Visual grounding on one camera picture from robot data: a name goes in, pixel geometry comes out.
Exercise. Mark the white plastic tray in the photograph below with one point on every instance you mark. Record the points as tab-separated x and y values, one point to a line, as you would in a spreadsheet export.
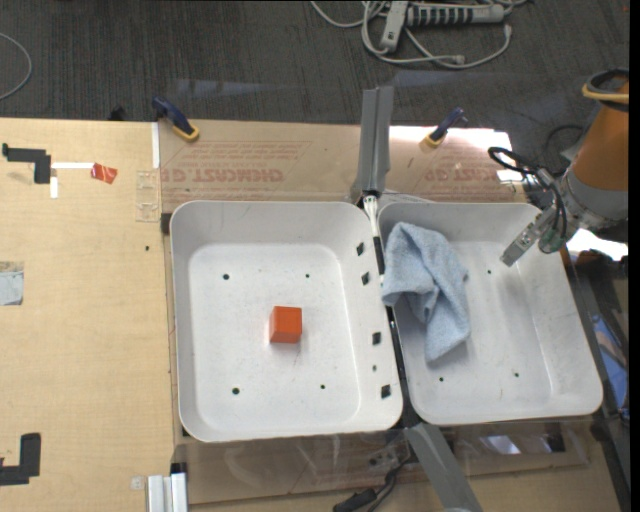
280	370
520	340

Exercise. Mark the light blue cloth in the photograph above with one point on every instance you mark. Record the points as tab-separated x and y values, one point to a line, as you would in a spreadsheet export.
430	280

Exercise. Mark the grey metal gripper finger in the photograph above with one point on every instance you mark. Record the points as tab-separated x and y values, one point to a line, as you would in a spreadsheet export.
519	246

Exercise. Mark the thin black and white rod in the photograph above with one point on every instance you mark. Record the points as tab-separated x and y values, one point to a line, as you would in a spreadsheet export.
378	252

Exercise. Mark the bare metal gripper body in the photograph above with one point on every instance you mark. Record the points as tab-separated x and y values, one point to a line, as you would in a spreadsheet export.
561	206

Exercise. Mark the brown cardboard board red print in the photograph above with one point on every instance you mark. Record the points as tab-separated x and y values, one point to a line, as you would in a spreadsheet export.
260	170

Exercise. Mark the orange cube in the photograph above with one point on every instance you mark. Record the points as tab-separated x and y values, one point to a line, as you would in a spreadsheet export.
285	325

